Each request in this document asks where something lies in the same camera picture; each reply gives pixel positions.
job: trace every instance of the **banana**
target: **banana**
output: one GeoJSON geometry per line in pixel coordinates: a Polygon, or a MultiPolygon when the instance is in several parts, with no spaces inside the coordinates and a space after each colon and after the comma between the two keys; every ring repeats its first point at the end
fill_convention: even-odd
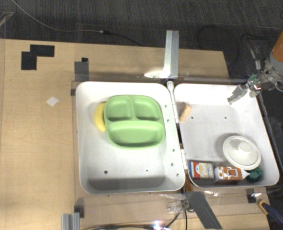
{"type": "Polygon", "coordinates": [[[94,111],[94,124],[102,132],[105,131],[105,122],[104,122],[105,104],[106,102],[102,102],[98,104],[97,108],[94,111]]]}

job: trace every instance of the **white lid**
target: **white lid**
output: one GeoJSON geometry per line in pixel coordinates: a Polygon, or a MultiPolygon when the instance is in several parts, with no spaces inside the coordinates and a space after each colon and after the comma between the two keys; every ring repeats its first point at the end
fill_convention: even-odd
{"type": "Polygon", "coordinates": [[[242,136],[230,136],[223,143],[223,153],[226,159],[234,166],[253,170],[261,162],[258,147],[249,139],[242,136]]]}

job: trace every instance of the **black tape mark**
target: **black tape mark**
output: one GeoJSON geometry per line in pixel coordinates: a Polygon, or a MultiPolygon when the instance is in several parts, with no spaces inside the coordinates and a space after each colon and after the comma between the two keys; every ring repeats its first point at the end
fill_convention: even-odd
{"type": "Polygon", "coordinates": [[[21,70],[37,70],[37,57],[31,52],[22,52],[21,70]]]}
{"type": "Polygon", "coordinates": [[[31,53],[35,56],[54,57],[55,46],[31,44],[31,53]]]}

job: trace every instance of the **green divided plate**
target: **green divided plate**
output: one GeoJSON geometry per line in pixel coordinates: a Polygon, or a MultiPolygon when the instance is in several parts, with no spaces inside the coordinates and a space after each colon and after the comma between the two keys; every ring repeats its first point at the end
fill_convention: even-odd
{"type": "Polygon", "coordinates": [[[120,148],[148,148],[165,139],[165,125],[159,104],[143,95],[109,98],[104,110],[106,134],[120,148]]]}

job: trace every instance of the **white paper scrap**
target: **white paper scrap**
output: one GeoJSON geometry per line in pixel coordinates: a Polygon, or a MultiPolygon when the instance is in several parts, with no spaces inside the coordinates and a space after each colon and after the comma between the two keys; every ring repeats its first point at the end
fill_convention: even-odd
{"type": "Polygon", "coordinates": [[[46,103],[48,103],[50,106],[55,106],[57,102],[59,102],[59,99],[54,96],[46,101],[46,103]]]}

